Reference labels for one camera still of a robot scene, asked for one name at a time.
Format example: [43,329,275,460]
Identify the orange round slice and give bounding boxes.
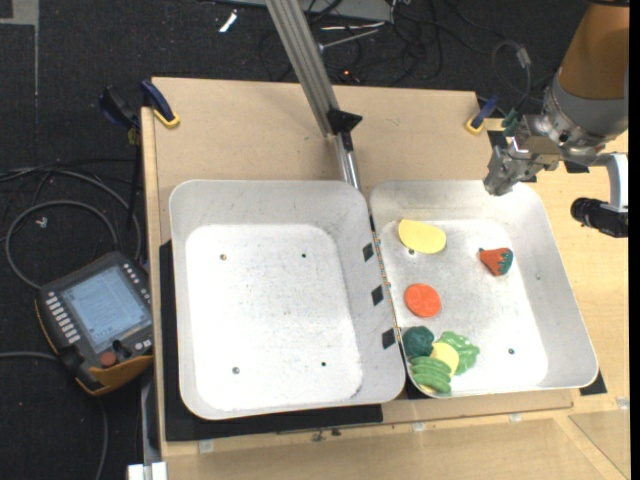
[404,282,443,319]

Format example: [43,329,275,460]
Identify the black cylinder on white bracket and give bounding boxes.
[564,151,630,240]

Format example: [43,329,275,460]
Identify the dark green broccoli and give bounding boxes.
[401,325,436,360]

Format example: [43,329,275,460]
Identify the light green lettuce leaf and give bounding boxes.
[438,330,482,377]

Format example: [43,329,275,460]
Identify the yellow oval slice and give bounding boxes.
[397,218,448,256]

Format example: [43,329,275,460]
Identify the red strawberry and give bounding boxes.
[478,246,515,277]

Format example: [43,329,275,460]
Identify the yellow round slice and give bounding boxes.
[429,341,461,377]

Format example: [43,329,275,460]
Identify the white plastic tray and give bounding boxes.
[168,178,407,422]
[368,178,600,400]

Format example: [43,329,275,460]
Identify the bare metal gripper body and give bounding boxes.
[506,114,609,171]

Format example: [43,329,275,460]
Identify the green cucumber slices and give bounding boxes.
[409,356,454,397]

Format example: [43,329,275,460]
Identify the pale wood board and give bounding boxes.
[149,76,576,458]

